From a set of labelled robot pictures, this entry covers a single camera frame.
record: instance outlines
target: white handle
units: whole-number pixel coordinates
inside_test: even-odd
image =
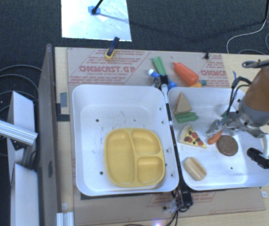
[[[262,137],[263,140],[263,154],[265,156],[269,156],[269,134],[266,134],[265,136]]]

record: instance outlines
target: dark carpet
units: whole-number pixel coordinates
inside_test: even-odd
[[[119,48],[226,53],[227,41],[261,28],[266,0],[127,0],[132,42]],[[255,49],[265,54],[268,23],[259,33],[236,38],[230,53]],[[45,46],[108,48],[102,40],[61,37],[61,0],[0,0],[0,69],[15,64],[41,67]],[[39,73],[12,69],[36,84]],[[0,92],[20,89],[34,93],[21,79],[0,80]],[[0,109],[10,96],[0,97]],[[6,145],[0,143],[0,152]],[[6,157],[0,156],[0,226],[10,224],[10,186]]]

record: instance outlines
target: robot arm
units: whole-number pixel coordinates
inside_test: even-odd
[[[269,136],[260,130],[260,127],[269,124],[269,60],[258,62],[245,62],[242,65],[246,68],[261,68],[253,82],[239,77],[232,84],[232,94],[229,108],[222,115],[221,120],[215,120],[207,131],[208,137],[211,137],[222,129],[229,129],[231,134],[236,131],[246,131],[256,138],[266,140]],[[249,84],[245,96],[240,101],[236,112],[229,112],[232,101],[234,100],[233,91],[239,81],[245,81]],[[269,156],[269,143],[264,145],[263,155]]]

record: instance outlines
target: yellow plate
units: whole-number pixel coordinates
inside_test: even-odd
[[[104,157],[108,177],[121,187],[154,185],[165,174],[163,148],[151,130],[112,130],[105,138]]]

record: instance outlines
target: toy pizza slice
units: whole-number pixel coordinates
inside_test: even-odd
[[[191,106],[186,99],[186,97],[183,95],[183,93],[180,93],[178,96],[178,100],[176,103],[176,108],[174,110],[174,114],[181,114],[181,113],[186,113],[191,110]]]
[[[206,148],[204,142],[199,138],[198,134],[187,124],[181,131],[178,139],[179,143]]]

